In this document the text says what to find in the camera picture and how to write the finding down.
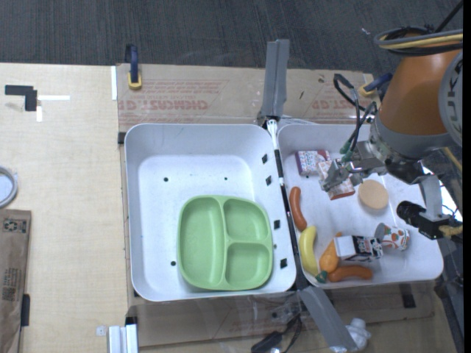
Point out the tan round biscuit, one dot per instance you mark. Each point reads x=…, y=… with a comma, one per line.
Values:
x=373, y=194

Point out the white purple patterned carton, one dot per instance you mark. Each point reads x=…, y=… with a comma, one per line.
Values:
x=307, y=160

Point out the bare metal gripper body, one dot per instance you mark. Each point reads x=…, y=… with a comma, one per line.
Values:
x=369, y=158

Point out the brown paper packet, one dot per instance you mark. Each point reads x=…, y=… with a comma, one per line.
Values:
x=13, y=270

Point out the black cylinder on white bracket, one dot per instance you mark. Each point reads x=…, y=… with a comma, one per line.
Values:
x=423, y=217

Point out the green divided plate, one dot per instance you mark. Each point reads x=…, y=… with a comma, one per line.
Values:
x=202, y=241

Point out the brown cardboard board red print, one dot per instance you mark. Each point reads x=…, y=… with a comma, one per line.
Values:
x=206, y=94

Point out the orange and white carton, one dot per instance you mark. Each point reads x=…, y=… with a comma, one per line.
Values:
x=344, y=191

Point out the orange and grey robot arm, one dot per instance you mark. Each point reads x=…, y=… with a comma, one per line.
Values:
x=412, y=94

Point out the orange carrot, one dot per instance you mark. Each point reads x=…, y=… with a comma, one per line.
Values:
x=329, y=259

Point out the yellow banana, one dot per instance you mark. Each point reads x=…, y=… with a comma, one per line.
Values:
x=308, y=250

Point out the red-brown sausage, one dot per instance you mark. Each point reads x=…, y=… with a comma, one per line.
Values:
x=297, y=208

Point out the orange sausage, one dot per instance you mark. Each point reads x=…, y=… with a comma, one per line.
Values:
x=349, y=273

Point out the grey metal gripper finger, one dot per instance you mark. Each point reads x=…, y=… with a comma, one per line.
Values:
x=333, y=177
x=355, y=179

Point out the black and white carton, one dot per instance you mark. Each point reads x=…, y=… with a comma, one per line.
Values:
x=358, y=248

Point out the white crumpled paper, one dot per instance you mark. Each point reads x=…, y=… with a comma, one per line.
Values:
x=357, y=333

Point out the white plastic tray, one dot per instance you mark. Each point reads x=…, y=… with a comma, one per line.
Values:
x=158, y=212
x=342, y=215

